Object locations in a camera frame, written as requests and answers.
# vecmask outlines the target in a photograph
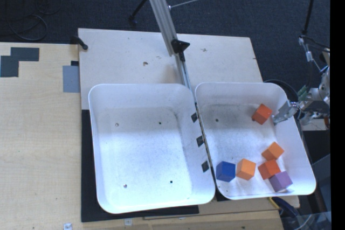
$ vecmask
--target red-orange block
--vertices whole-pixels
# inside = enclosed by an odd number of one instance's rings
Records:
[[[256,163],[243,158],[236,166],[236,176],[245,180],[251,179],[255,174]]]
[[[275,159],[262,163],[260,166],[258,166],[258,170],[263,177],[263,180],[270,178],[276,173],[280,172],[280,168]]]
[[[284,149],[278,145],[277,142],[273,142],[261,155],[267,160],[278,159],[284,152]]]
[[[263,124],[271,114],[272,110],[262,103],[252,115],[252,120],[257,121],[259,124]]]

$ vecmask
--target wooden block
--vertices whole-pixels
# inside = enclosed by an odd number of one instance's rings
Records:
[[[258,170],[263,177],[263,180],[274,176],[278,172],[281,172],[275,159],[262,163],[260,166],[258,166]]]
[[[269,178],[269,181],[275,192],[284,190],[292,184],[290,176],[286,171],[276,173],[274,176]]]
[[[277,144],[277,142],[273,142],[266,150],[262,152],[262,156],[267,160],[278,159],[279,156],[282,155],[284,149]]]
[[[243,158],[236,166],[236,176],[245,180],[251,179],[255,174],[256,163]]]
[[[236,165],[222,161],[216,167],[216,178],[218,180],[230,182],[235,178]]]
[[[257,121],[259,124],[264,124],[271,114],[272,110],[261,104],[252,115],[252,120]]]

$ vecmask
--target block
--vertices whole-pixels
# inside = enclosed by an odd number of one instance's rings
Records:
[[[284,190],[292,184],[290,176],[286,171],[276,173],[274,176],[269,178],[269,181],[275,192]]]
[[[262,163],[260,166],[258,166],[258,170],[263,177],[263,180],[274,176],[278,172],[281,172],[275,159]]]
[[[230,182],[235,178],[236,165],[222,161],[216,167],[216,178],[218,180]]]
[[[252,115],[252,120],[257,121],[259,124],[264,124],[271,114],[272,110],[261,104]]]
[[[251,179],[255,174],[256,163],[243,158],[236,166],[236,176],[245,180]]]
[[[282,155],[284,149],[278,145],[277,142],[273,142],[261,155],[267,160],[278,159]]]

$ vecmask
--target black bracket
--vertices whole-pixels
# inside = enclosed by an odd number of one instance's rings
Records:
[[[88,46],[77,36],[71,36],[71,44],[80,44],[84,50],[88,49]]]
[[[180,60],[185,61],[185,57],[183,51],[187,49],[190,43],[186,43],[184,41],[180,41],[178,39],[173,39],[171,41],[172,49],[174,50],[175,54],[180,55]]]

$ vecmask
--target wooden table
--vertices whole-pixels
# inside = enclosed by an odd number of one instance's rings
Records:
[[[179,37],[189,38],[197,39],[195,35]],[[93,47],[93,42],[84,39]],[[262,81],[250,40],[228,39],[233,41],[228,45],[232,55],[226,57],[235,70],[229,74],[232,81],[250,81],[241,78],[241,66],[248,64],[252,77]],[[279,211],[267,198],[213,200],[199,206],[198,215],[182,218],[82,223],[81,94],[63,89],[63,66],[79,60],[80,46],[0,43],[0,55],[9,56],[12,47],[39,48],[39,61],[20,61],[18,77],[0,78],[0,229],[61,230],[66,223],[73,229],[283,229]],[[200,66],[193,61],[197,59],[193,51],[212,55],[212,47],[200,44],[186,50],[192,84],[199,82],[195,72]],[[297,196],[284,199],[299,207]]]

